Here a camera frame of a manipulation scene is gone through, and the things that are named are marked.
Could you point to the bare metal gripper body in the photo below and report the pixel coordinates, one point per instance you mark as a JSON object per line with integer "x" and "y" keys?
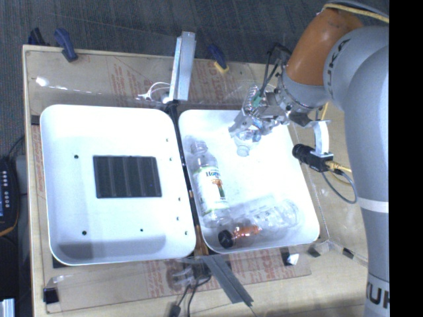
{"x": 276, "y": 109}

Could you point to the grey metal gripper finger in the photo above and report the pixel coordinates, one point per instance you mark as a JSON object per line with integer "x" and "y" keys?
{"x": 240, "y": 121}
{"x": 264, "y": 130}

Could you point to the small clear plastic bottle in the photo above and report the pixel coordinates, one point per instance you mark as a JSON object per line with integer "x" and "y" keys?
{"x": 243, "y": 145}

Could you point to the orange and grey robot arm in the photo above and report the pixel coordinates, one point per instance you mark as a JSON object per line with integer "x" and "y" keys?
{"x": 367, "y": 111}

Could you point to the white plastic tray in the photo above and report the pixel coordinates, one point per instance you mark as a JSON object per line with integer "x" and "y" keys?
{"x": 264, "y": 177}
{"x": 115, "y": 216}

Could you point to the clear bottle with printed label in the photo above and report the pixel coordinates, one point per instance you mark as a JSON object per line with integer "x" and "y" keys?
{"x": 209, "y": 183}

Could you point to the clear ribbed plastic bottle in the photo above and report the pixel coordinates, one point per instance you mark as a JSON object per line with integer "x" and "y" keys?
{"x": 276, "y": 215}

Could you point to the orange bottle with black cap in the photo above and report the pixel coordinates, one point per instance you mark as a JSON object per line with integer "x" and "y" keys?
{"x": 241, "y": 233}

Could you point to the black ribbed rectangular pad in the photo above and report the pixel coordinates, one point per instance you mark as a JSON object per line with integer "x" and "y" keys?
{"x": 127, "y": 177}

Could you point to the brown cardboard board, red print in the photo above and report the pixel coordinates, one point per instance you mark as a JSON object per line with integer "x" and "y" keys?
{"x": 99, "y": 78}

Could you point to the black cylinder on white bracket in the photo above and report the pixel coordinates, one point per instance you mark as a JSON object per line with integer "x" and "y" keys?
{"x": 312, "y": 158}

